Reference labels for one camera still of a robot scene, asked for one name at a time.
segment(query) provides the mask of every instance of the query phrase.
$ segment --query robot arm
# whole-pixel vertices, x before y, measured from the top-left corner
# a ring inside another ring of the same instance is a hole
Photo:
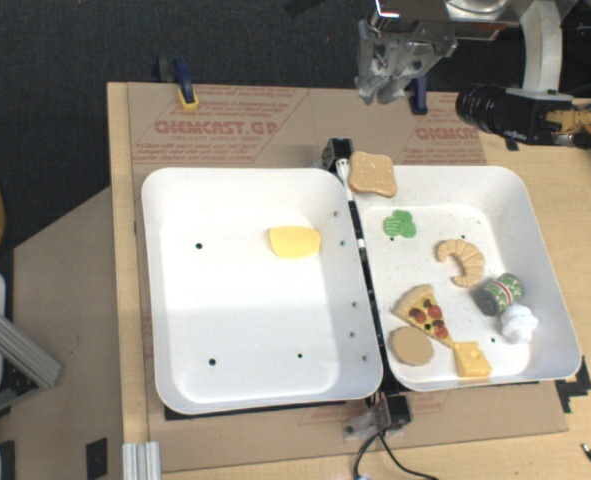
[[[375,11],[358,24],[357,93],[367,104],[375,98],[390,103],[404,97],[409,84],[440,59],[450,57],[458,40],[492,41],[501,30],[521,27],[526,44],[522,87],[468,87],[458,96],[458,115],[510,141],[591,148],[583,124],[569,129],[569,122],[586,123],[591,117],[578,118],[573,97],[558,92],[561,23],[576,2],[374,0]]]

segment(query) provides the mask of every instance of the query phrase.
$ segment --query metal bracket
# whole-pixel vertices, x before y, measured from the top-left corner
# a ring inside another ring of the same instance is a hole
[[[0,354],[37,388],[55,385],[61,365],[1,314]],[[27,393],[18,394],[12,389],[0,392],[0,411]]]
[[[363,414],[342,422],[346,441],[364,441],[384,430],[399,430],[413,421],[410,407],[403,395],[385,396]]]
[[[348,160],[353,154],[353,142],[349,138],[332,138],[328,139],[326,147],[322,152],[322,158],[316,163],[316,167],[320,167],[331,174],[337,174],[338,160]]]
[[[162,480],[162,460],[158,441],[122,445],[123,480]]]

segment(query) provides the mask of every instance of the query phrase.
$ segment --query black cable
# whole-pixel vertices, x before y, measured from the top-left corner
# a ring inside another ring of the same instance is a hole
[[[395,463],[395,465],[400,468],[402,471],[410,474],[410,475],[415,475],[415,476],[421,476],[422,478],[425,478],[426,480],[439,480],[437,477],[431,476],[431,475],[427,475],[426,473],[419,473],[418,471],[413,471],[411,469],[405,468],[396,458],[395,455],[393,455],[393,452],[391,451],[391,449],[388,447],[388,444],[386,443],[386,440],[384,439],[384,434],[386,432],[386,429],[384,429],[382,432],[375,434],[371,437],[369,437],[366,441],[364,441],[362,443],[362,446],[360,446],[359,450],[357,451],[357,455],[355,456],[355,462],[353,464],[353,479],[354,480],[359,480],[360,478],[360,474],[359,474],[359,463],[362,460],[362,456],[364,455],[364,453],[366,453],[366,450],[368,450],[368,448],[370,447],[371,444],[373,444],[373,441],[375,441],[375,439],[379,438],[379,440],[382,442],[382,444],[384,445],[384,449],[386,450],[386,452],[388,453],[388,455],[390,456],[390,458],[393,460],[393,462]]]
[[[591,83],[586,84],[586,85],[580,85],[579,87],[575,87],[574,89],[572,89],[570,91],[566,91],[566,92],[567,92],[567,94],[570,94],[571,96],[577,96],[578,94],[582,94],[583,92],[590,91],[590,90],[591,90]]]
[[[405,471],[406,473],[409,473],[411,475],[421,476],[422,478],[426,478],[426,480],[439,480],[435,476],[427,475],[426,473],[419,473],[418,471],[413,471],[413,470],[407,469],[404,466],[402,466],[402,464],[395,458],[395,455],[393,455],[393,452],[388,447],[388,444],[386,444],[386,441],[384,440],[384,433],[382,432],[381,434],[378,434],[378,436],[379,436],[379,440],[382,442],[382,444],[384,445],[384,448],[388,452],[388,455],[390,456],[390,458],[397,465],[397,467],[400,468],[402,471]]]
[[[357,451],[357,455],[355,455],[355,462],[353,463],[353,479],[354,480],[358,480],[359,477],[361,476],[359,474],[359,462],[362,460],[362,455],[364,455],[364,452],[366,452],[366,450],[368,450],[368,447],[373,443],[373,441],[375,441],[375,439],[377,439],[378,436],[379,436],[379,434],[375,434],[375,435],[372,435],[371,437],[369,437],[366,441],[364,441],[362,443],[362,446],[360,446],[359,450]]]

